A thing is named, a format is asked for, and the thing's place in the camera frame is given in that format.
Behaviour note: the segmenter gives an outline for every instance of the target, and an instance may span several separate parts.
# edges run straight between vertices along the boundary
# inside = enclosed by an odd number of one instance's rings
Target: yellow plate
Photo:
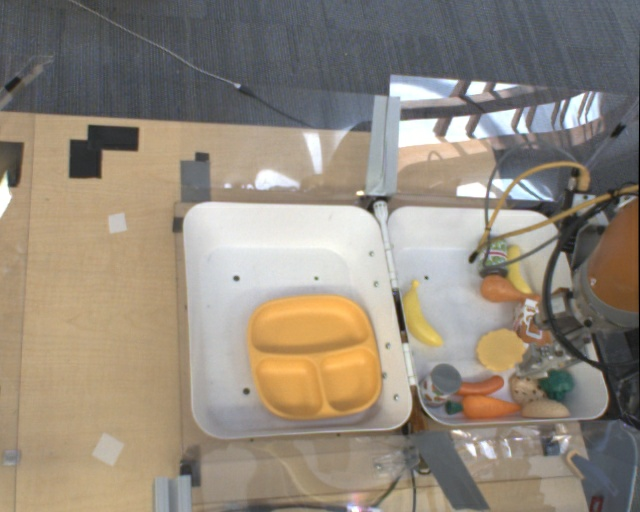
[[[382,389],[380,358],[367,314],[338,295],[300,295],[258,307],[247,333],[262,403],[290,420],[355,414]]]

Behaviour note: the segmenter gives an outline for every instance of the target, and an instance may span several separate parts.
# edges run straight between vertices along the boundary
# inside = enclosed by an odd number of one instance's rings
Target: metal can lid
[[[462,386],[462,376],[450,364],[442,363],[431,371],[431,382],[444,395],[451,395]]]

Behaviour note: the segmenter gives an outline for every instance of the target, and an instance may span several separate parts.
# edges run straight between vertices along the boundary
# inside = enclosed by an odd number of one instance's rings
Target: toy carrot
[[[514,414],[520,410],[520,406],[513,402],[505,402],[504,400],[483,395],[465,396],[461,404],[451,401],[446,403],[448,414],[455,414],[460,410],[470,420],[487,420]]]
[[[456,395],[490,395],[504,386],[504,379],[500,375],[494,375],[480,382],[463,382]]]

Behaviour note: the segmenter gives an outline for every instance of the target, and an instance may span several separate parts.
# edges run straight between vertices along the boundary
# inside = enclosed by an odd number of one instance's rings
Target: toy banana
[[[510,245],[507,249],[507,261],[513,260],[520,256],[520,247],[517,245]],[[520,262],[512,263],[507,266],[507,279],[511,284],[520,292],[530,295],[533,290],[529,287],[527,282],[520,273]]]
[[[442,337],[431,327],[422,314],[420,300],[418,299],[418,286],[420,286],[420,283],[414,279],[411,282],[411,289],[402,298],[407,328],[422,343],[432,347],[439,347],[442,345]]]

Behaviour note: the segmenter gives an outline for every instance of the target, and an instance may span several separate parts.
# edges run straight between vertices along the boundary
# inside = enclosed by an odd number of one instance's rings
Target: green toy
[[[551,400],[561,402],[574,387],[573,377],[564,370],[550,370],[549,376],[540,379],[538,384]]]

